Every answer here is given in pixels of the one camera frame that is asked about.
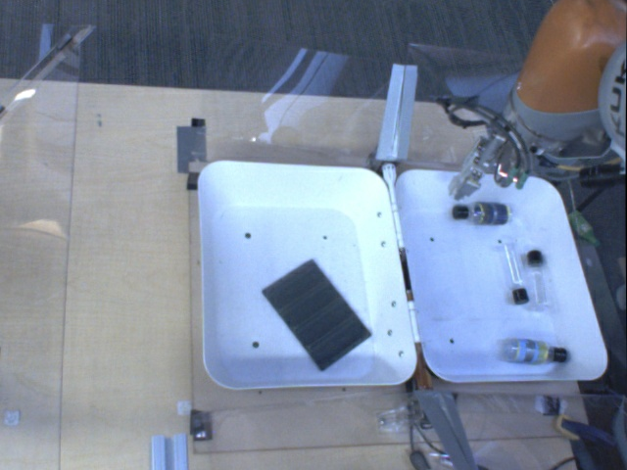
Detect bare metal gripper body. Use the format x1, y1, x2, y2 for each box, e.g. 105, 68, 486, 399
467, 123, 521, 181

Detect dark blue labelled bottle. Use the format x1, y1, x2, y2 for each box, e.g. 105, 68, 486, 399
451, 201, 513, 227

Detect thin black and white rod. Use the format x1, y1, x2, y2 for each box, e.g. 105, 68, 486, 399
380, 162, 423, 392

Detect clear bottle with black cap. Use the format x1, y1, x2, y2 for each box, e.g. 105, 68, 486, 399
503, 241, 530, 306
525, 248, 550, 308

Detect white plastic tray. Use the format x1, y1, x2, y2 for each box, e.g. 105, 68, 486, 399
394, 167, 609, 384
196, 159, 419, 391

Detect light blue labelled bottle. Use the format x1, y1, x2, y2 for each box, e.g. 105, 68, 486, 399
499, 337, 570, 366

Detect flat black rectangular pad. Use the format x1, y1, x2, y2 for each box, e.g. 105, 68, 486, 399
261, 258, 373, 372

